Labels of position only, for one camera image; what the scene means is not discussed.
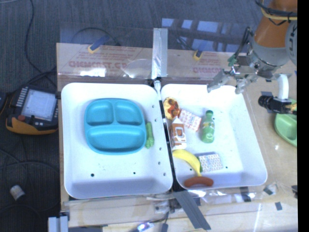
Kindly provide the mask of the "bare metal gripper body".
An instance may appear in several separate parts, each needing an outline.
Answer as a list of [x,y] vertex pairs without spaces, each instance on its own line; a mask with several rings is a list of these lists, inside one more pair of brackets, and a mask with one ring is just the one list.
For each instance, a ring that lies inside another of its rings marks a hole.
[[238,82],[254,82],[258,77],[271,79],[279,66],[269,64],[255,56],[232,56],[228,59],[229,74]]

